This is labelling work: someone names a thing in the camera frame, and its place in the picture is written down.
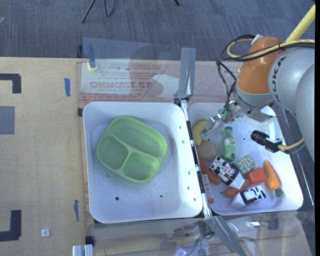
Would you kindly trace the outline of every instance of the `white tray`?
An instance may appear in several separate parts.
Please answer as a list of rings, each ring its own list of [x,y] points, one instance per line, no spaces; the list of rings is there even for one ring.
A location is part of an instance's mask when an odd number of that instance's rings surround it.
[[[188,109],[191,126],[194,127],[199,121],[207,120],[210,116],[216,115],[223,105],[223,103],[195,103],[191,105]],[[274,111],[270,107],[265,107],[263,112],[270,116],[275,116]],[[222,155],[224,126],[210,132],[207,136],[202,135],[203,140],[210,140],[218,147],[218,154],[220,156]],[[273,117],[266,122],[260,123],[244,115],[237,118],[233,123],[228,124],[228,126],[232,127],[232,135],[235,139],[235,161],[248,155],[254,160],[255,167],[263,167],[263,161],[268,160],[280,178],[280,188],[283,190],[284,195],[276,197],[274,191],[267,188],[263,183],[261,185],[266,191],[267,198],[238,209],[229,205],[233,197],[223,194],[224,190],[228,187],[227,185],[224,183],[219,185],[211,183],[210,187],[214,202],[209,205],[210,208],[220,215],[293,211],[299,209],[304,199],[290,156],[280,151],[272,153],[250,138],[254,130],[268,134],[273,140],[283,138],[277,118]]]
[[[100,136],[119,116],[161,132],[168,150],[157,175],[134,183],[107,170],[96,155]],[[89,208],[101,223],[191,218],[203,208],[184,113],[173,103],[92,102],[83,110]]]

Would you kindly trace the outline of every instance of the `tripod leg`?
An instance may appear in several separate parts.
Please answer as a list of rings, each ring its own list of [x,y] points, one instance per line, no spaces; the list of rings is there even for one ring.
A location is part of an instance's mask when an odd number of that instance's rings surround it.
[[[90,12],[92,6],[94,5],[95,1],[96,1],[96,0],[92,0],[92,2],[90,3],[88,9],[86,10],[85,14],[83,15],[83,18],[81,19],[81,23],[84,23],[84,22],[85,22],[85,19],[86,19],[88,13]]]

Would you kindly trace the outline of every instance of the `banana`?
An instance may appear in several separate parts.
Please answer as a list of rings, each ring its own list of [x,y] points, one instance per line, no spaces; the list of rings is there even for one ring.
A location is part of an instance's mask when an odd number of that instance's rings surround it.
[[[206,128],[207,125],[207,121],[206,120],[201,120],[200,122],[198,122],[193,130],[192,130],[192,134],[193,134],[193,139],[194,139],[194,143],[199,146],[201,144],[202,141],[202,131]]]

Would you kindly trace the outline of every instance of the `black camera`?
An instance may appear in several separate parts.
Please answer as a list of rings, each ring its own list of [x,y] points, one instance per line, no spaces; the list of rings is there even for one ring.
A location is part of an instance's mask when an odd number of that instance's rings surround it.
[[[278,145],[282,145],[282,140],[280,140],[280,139],[272,140],[272,139],[270,139],[268,134],[266,134],[262,131],[254,130],[251,133],[250,137],[256,143],[258,143],[262,146],[265,146],[265,148],[267,150],[271,151],[272,153],[279,151],[280,149],[279,149]]]

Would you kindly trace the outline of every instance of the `orange object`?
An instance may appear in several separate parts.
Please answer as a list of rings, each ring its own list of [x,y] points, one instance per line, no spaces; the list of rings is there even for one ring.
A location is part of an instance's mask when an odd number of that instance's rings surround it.
[[[267,175],[261,167],[249,171],[245,177],[250,180],[251,184],[260,184],[267,180]]]
[[[252,44],[249,53],[276,46],[283,42],[283,40],[274,36],[263,36]],[[249,94],[268,94],[269,71],[274,60],[282,52],[282,50],[278,50],[263,57],[244,62],[238,78],[239,88]]]
[[[246,178],[240,189],[237,189],[235,187],[229,187],[223,193],[227,197],[234,197],[239,192],[245,191],[247,189],[247,187],[249,187],[250,184],[251,184],[250,180],[248,178]]]
[[[281,183],[278,178],[278,175],[268,160],[263,161],[263,169],[266,174],[267,186],[272,190],[280,188]]]
[[[199,158],[199,164],[200,164],[201,173],[208,175],[209,181],[211,181],[216,185],[221,183],[221,179],[217,175],[215,175],[213,172],[210,171],[209,167],[206,164],[206,161],[203,158]]]

